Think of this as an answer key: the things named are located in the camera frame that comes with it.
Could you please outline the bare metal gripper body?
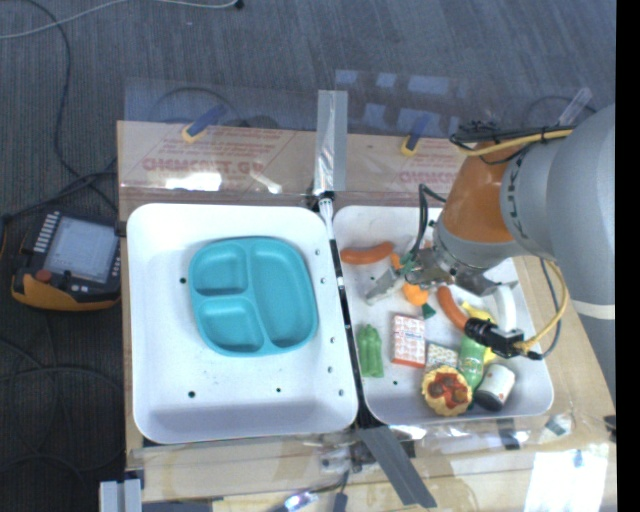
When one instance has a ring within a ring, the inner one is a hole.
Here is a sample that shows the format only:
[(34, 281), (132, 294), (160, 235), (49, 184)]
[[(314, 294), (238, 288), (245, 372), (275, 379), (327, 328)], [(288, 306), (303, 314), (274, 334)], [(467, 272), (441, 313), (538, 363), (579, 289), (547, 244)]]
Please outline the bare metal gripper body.
[(501, 285), (500, 282), (489, 279), (486, 272), (486, 268), (464, 264), (436, 246), (417, 252), (405, 279), (410, 284), (426, 287), (455, 285), (475, 296), (483, 297), (492, 294)]

